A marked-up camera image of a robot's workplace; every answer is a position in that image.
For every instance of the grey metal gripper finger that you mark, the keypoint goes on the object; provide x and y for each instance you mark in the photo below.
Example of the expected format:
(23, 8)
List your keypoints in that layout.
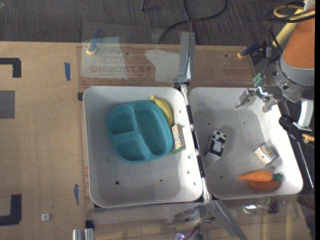
(246, 97)
(270, 104)

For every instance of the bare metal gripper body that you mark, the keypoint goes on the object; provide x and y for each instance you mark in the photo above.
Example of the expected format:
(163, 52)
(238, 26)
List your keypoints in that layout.
(297, 92)

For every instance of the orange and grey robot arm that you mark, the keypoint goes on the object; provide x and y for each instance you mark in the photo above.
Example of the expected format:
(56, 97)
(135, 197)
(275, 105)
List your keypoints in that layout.
(301, 41)

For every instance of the white plastic tray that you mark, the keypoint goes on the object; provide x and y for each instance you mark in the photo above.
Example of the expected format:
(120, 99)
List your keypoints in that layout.
(240, 124)
(140, 181)

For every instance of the brown cardboard board, red print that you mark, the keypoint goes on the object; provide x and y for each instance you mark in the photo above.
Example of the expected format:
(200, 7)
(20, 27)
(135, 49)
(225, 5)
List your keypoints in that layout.
(215, 66)

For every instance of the white can with orange print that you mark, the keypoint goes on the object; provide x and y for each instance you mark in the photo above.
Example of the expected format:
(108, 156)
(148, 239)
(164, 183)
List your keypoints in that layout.
(265, 154)

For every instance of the orange carrot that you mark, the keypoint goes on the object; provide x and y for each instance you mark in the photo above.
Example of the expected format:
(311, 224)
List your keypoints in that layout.
(257, 176)

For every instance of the green and white patterned carton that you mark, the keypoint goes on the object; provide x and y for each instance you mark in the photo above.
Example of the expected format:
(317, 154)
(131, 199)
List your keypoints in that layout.
(178, 139)

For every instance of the yellow banana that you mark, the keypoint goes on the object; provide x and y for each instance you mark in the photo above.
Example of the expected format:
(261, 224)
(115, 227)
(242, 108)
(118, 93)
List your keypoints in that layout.
(165, 107)

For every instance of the teal divided plate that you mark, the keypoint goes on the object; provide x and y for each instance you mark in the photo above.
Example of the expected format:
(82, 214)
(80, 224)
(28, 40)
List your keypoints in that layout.
(136, 131)

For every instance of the small white square block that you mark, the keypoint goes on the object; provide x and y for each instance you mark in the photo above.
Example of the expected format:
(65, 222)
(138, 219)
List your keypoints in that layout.
(46, 217)

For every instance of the black cylinder on white bracket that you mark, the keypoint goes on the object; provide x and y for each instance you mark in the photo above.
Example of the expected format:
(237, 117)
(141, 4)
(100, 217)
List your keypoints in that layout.
(292, 127)

